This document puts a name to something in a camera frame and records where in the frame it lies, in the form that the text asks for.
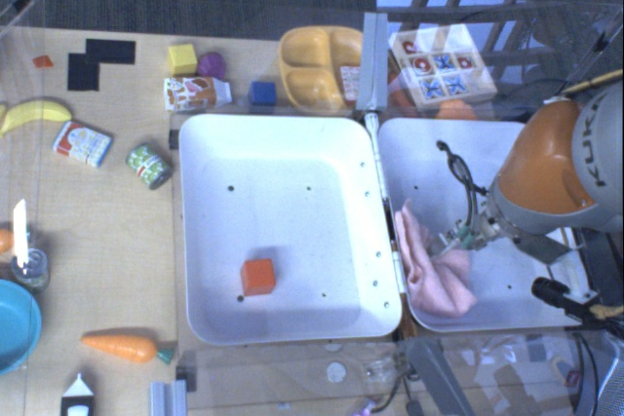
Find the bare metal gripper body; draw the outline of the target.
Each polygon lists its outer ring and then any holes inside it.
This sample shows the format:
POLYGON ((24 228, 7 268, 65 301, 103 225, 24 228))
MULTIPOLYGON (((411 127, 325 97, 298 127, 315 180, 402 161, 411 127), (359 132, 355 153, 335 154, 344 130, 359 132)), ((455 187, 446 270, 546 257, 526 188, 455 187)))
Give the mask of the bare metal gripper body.
POLYGON ((469 224, 460 225, 444 246, 452 249, 481 250, 501 237, 500 216, 484 210, 473 215, 469 224))

